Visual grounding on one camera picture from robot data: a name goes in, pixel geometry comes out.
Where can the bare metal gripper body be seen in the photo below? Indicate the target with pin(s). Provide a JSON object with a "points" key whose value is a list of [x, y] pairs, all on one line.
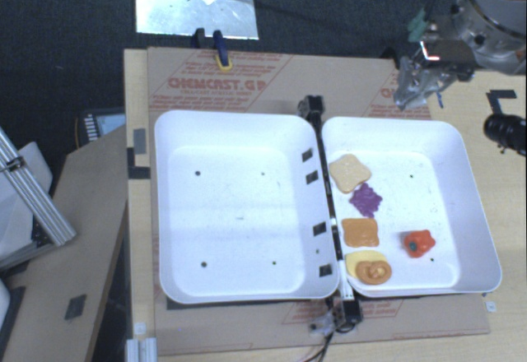
{"points": [[490, 47]]}

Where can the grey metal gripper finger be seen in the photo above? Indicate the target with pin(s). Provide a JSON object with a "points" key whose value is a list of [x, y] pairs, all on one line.
{"points": [[433, 84], [404, 84]]}

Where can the tan bread slice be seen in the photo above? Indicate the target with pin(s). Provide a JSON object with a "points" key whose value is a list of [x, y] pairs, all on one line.
{"points": [[349, 173]]}

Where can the white plastic tray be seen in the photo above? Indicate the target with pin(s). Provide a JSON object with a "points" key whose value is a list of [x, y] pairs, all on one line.
{"points": [[420, 196], [239, 208]]}

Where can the purple grapes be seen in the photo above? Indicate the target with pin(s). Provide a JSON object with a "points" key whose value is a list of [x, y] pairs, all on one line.
{"points": [[366, 200]]}

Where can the thin black and white rod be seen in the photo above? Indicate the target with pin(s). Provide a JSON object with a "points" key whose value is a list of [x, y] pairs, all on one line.
{"points": [[328, 191]]}

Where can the brown cardboard board red print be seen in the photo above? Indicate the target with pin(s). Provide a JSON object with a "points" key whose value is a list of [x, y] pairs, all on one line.
{"points": [[255, 80]]}

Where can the orange square biscuit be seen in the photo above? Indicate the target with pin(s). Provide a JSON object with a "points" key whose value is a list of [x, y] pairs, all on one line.
{"points": [[360, 232]]}

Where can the red bell pepper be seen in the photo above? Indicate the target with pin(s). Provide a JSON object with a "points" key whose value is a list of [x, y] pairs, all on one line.
{"points": [[420, 244]]}

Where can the yellow cheese slice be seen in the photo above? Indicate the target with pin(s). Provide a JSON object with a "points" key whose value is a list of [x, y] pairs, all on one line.
{"points": [[360, 258]]}

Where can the orange pretzel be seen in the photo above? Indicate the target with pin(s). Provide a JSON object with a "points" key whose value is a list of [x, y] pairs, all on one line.
{"points": [[374, 272]]}

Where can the black cylinder on white bracket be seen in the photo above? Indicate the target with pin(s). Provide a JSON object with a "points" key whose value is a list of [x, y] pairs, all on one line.
{"points": [[505, 131]]}

